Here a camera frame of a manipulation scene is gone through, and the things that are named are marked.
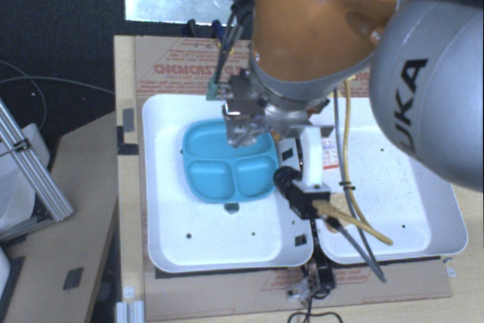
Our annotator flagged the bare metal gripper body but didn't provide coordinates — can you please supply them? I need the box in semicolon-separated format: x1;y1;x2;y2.
222;72;317;137

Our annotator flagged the blue divided plate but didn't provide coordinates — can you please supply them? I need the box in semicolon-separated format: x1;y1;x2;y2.
181;120;281;205

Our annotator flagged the white and red packet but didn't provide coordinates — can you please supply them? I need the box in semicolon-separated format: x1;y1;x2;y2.
321;137;338;170

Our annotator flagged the white plastic tray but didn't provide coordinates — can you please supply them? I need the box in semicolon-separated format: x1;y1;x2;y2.
141;93;315;274
308;96;469;266

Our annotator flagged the black block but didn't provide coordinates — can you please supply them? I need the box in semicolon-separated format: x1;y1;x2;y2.
315;259;337;293

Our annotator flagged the brown cardboard board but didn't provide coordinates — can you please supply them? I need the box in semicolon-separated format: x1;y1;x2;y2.
134;34;454;321

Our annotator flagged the black cylinder on white bracket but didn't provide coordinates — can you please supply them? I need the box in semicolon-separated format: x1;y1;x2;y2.
273;126;333;220

